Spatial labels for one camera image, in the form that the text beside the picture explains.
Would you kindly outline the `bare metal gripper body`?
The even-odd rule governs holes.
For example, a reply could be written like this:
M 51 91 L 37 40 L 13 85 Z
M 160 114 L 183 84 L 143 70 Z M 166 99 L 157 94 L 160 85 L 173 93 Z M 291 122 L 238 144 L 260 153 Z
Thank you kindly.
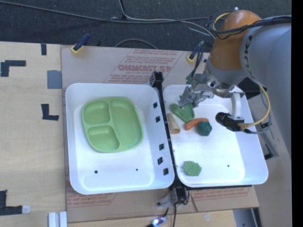
M 221 98 L 231 97 L 235 85 L 222 83 L 212 74 L 195 74 L 191 82 L 190 92 L 200 97 L 212 93 Z

